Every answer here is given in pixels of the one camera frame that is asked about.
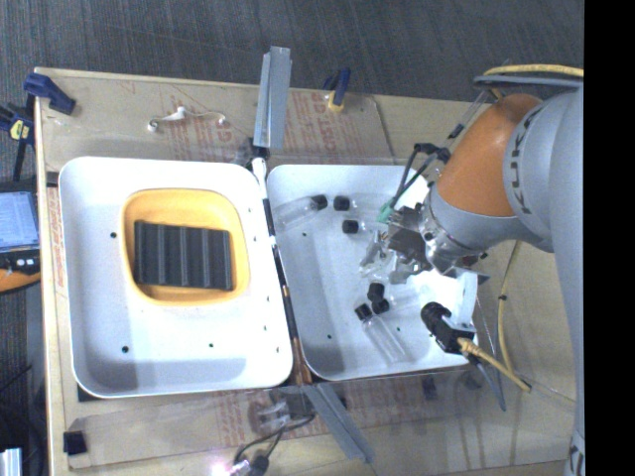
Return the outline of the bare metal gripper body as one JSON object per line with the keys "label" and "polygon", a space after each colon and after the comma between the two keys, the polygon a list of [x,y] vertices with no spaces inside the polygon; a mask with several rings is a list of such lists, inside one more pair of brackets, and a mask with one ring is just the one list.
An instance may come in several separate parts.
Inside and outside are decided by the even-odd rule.
{"label": "bare metal gripper body", "polygon": [[397,261],[418,262],[422,272],[436,270],[452,276],[453,269],[470,269],[482,254],[456,242],[426,205],[404,206],[394,211],[389,217],[387,233],[391,255],[389,272]]}

